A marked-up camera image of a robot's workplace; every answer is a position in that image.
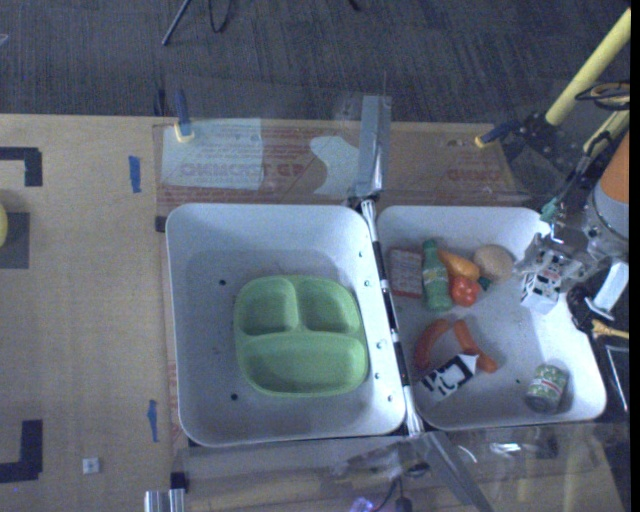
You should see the green divided plate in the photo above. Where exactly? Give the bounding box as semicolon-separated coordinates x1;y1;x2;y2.
232;274;371;399

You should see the black and white carton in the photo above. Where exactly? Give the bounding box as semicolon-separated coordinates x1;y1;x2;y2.
519;252;563;316
419;351;482;403

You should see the beige bread bun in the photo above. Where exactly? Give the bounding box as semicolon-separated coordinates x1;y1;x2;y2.
472;243;516;283

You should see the green plastic bottle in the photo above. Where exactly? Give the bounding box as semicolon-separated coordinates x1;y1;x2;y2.
420;238;453;312

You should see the brown cardboard board red print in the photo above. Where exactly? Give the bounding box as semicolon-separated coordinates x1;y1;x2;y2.
151;117;532;454

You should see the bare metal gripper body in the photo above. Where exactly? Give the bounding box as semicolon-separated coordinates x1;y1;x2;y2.
543;208;630;282

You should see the red biscuit packet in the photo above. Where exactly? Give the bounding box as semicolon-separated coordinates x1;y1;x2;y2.
388;247;426;300

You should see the white plastic tray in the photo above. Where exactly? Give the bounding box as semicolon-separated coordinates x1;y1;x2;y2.
375;204;608;432
164;202;407;448

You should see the orange carrot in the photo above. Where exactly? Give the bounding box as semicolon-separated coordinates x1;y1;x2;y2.
437;249;482;282

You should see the orange sausage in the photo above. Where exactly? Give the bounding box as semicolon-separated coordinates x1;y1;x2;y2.
452;319;500;375
412;318;452;372

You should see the green can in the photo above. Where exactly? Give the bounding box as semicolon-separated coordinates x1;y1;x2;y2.
524;363;571;414

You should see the red tomato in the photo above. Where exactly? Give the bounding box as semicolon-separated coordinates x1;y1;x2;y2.
449;275;482;308

